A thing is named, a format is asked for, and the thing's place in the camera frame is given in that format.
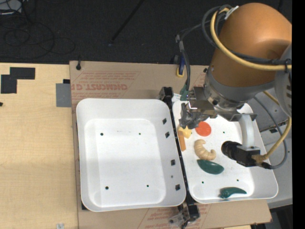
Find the white tray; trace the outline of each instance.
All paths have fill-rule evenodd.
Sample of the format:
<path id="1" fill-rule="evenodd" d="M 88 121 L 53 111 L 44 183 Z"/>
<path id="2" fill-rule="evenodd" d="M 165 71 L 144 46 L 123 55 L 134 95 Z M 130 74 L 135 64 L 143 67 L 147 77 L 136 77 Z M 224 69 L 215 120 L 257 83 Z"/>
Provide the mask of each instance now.
<path id="1" fill-rule="evenodd" d="M 181 118 L 181 103 L 173 104 L 176 127 L 179 126 Z M 240 113 L 252 113 L 249 105 L 245 104 Z M 221 146 L 225 141 L 242 143 L 242 133 L 238 122 L 228 122 L 221 116 L 215 119 L 207 119 L 212 132 L 203 137 L 197 134 L 195 129 L 189 139 L 185 138 L 186 150 L 182 152 L 187 181 L 192 197 L 199 203 L 215 203 L 232 200 L 273 198 L 277 195 L 278 185 L 273 170 L 260 167 L 244 167 L 236 161 L 231 160 L 221 152 Z M 264 144 L 260 136 L 256 121 L 253 121 L 255 131 L 255 145 L 260 147 L 261 154 L 265 154 Z M 197 139 L 206 141 L 204 147 L 210 151 L 214 149 L 217 153 L 213 162 L 224 167 L 224 171 L 218 175 L 204 172 L 197 164 L 198 156 L 194 151 L 194 143 Z M 224 187 L 238 187 L 247 194 L 233 194 L 227 199 L 220 198 L 220 189 Z"/>
<path id="2" fill-rule="evenodd" d="M 186 196 L 168 106 L 84 99 L 76 109 L 81 199 L 91 211 L 177 206 Z"/>

